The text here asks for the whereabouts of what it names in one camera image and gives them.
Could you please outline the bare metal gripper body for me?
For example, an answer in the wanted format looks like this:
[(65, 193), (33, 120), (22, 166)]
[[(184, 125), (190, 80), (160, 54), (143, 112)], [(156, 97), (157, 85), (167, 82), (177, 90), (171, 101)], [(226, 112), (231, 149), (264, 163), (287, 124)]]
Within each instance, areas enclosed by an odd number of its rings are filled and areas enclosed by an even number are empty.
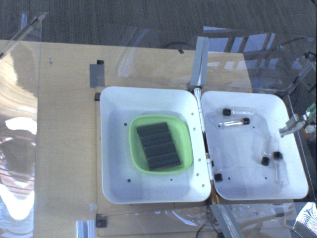
[(317, 129), (316, 113), (306, 113), (303, 115), (304, 130), (306, 133), (313, 133)]

